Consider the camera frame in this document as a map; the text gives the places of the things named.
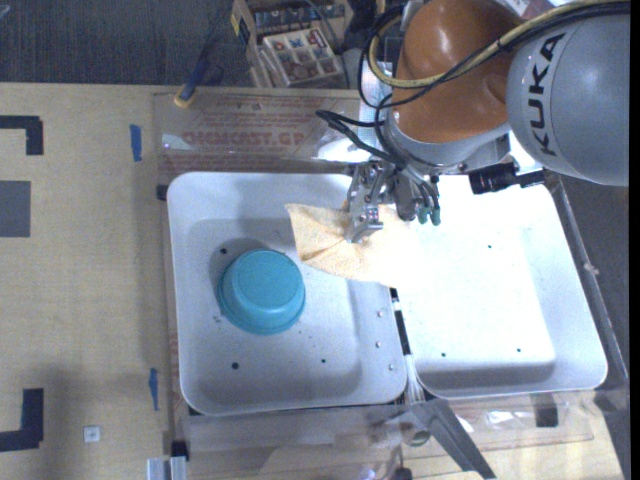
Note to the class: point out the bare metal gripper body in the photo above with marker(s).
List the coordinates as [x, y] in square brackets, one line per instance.
[387, 180]

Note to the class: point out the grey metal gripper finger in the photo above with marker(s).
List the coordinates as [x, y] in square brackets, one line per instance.
[366, 218]
[406, 203]

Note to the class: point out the yellow cloth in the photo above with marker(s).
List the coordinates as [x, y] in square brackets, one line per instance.
[325, 248]

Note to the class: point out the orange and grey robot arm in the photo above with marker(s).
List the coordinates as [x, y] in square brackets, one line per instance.
[450, 68]

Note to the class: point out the thin black and white rod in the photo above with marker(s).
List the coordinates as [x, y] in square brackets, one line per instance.
[402, 328]

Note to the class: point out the teal bowl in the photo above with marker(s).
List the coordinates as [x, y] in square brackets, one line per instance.
[262, 292]

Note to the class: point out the white plastic tray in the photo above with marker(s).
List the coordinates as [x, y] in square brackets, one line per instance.
[280, 363]
[490, 308]

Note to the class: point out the brown cardboard board, red print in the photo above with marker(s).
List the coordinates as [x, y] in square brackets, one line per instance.
[240, 128]

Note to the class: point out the black cylinder on white bracket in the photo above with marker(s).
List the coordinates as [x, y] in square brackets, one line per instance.
[492, 178]

